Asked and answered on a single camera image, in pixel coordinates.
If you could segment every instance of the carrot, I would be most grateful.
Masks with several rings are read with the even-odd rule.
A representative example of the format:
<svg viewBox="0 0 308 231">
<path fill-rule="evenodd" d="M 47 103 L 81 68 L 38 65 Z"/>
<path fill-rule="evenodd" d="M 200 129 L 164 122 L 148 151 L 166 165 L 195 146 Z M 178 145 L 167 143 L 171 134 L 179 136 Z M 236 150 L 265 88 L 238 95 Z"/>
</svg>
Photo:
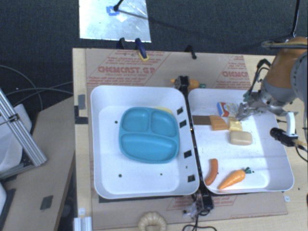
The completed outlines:
<svg viewBox="0 0 308 231">
<path fill-rule="evenodd" d="M 222 190 L 226 187 L 232 186 L 238 182 L 241 182 L 245 179 L 246 173 L 244 170 L 240 169 L 232 173 L 229 177 L 227 177 L 221 185 L 218 187 L 218 189 Z"/>
<path fill-rule="evenodd" d="M 211 159 L 211 172 L 208 177 L 205 179 L 205 184 L 209 186 L 213 183 L 218 173 L 218 161 L 217 159 Z"/>
</svg>

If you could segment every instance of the blue plate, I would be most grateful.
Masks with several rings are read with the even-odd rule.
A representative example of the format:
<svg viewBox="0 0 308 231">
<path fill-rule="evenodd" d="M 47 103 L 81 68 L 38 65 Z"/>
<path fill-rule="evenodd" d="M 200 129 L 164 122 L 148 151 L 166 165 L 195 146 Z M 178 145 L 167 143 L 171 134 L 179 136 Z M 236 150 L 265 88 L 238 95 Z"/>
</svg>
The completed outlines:
<svg viewBox="0 0 308 231">
<path fill-rule="evenodd" d="M 179 129 L 170 113 L 153 108 L 134 107 L 122 116 L 119 133 L 121 152 L 130 159 L 161 164 L 179 152 Z"/>
</svg>

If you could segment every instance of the coiled white cable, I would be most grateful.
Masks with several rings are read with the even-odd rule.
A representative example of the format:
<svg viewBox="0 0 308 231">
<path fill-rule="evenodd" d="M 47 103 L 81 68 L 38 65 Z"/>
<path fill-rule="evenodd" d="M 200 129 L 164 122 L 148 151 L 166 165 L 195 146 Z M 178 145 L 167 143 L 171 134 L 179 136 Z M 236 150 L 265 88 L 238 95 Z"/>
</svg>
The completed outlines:
<svg viewBox="0 0 308 231">
<path fill-rule="evenodd" d="M 157 212 L 147 212 L 138 223 L 139 231 L 146 231 L 147 226 L 156 225 L 159 227 L 159 231 L 167 230 L 167 223 L 165 219 Z"/>
</svg>

